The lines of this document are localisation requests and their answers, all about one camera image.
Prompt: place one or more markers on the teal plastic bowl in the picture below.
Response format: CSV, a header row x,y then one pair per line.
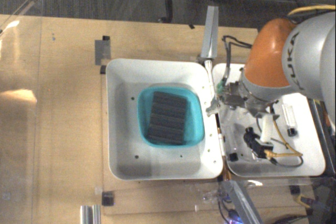
x,y
195,123

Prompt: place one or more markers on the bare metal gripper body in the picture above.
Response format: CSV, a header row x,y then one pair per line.
x,y
234,98

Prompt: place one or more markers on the dark grey ribbed foam block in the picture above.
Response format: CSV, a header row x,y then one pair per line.
x,y
168,118

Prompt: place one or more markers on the clear plastic bottle black cap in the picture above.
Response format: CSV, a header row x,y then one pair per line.
x,y
232,144
288,116

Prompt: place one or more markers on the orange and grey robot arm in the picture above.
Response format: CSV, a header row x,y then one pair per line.
x,y
302,60

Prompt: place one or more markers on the white plastic tray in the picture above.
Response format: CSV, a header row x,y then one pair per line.
x,y
307,160
123,118

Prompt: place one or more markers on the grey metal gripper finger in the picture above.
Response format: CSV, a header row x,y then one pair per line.
x,y
210,109
218,100

